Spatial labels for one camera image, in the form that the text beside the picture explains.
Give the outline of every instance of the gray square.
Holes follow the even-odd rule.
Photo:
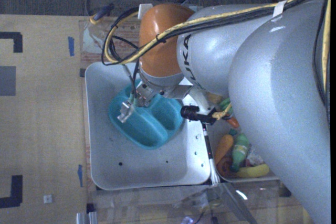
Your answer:
[[[16,67],[0,66],[0,96],[15,96]]]

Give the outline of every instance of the bottle label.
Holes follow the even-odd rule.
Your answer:
[[[242,154],[246,155],[248,148],[246,146],[243,146],[243,145],[235,145],[233,150],[241,152]]]

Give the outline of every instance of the teal plate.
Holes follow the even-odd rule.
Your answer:
[[[121,90],[109,105],[109,117],[113,125],[129,140],[146,149],[154,150],[161,147],[180,128],[183,118],[180,110],[181,104],[176,99],[168,99],[156,95],[150,105],[135,107],[126,122],[120,122],[122,102],[125,102],[131,92],[131,85]]]

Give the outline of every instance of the white plastic clip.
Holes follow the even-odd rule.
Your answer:
[[[273,11],[273,18],[280,15],[284,11],[284,6],[287,0],[279,2],[275,7]]]
[[[143,15],[153,7],[153,4],[140,4],[139,5],[139,12],[138,12],[138,19],[141,20]]]

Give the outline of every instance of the green bottle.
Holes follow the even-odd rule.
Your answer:
[[[242,162],[245,160],[250,142],[244,133],[238,134],[232,149],[232,165],[230,170],[238,172]]]

